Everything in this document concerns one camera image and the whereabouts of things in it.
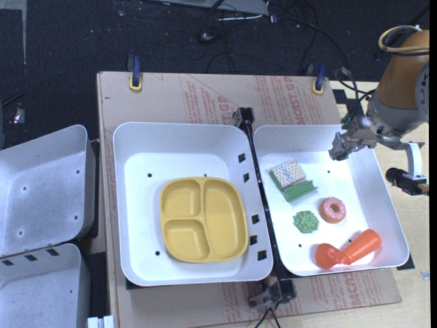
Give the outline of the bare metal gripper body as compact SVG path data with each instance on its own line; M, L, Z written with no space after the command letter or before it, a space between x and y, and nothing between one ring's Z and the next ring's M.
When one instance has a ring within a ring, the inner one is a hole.
M344 130L341 134L342 146L344 148L374 148L377 139L370 126L369 118L365 115L349 117L341 127Z

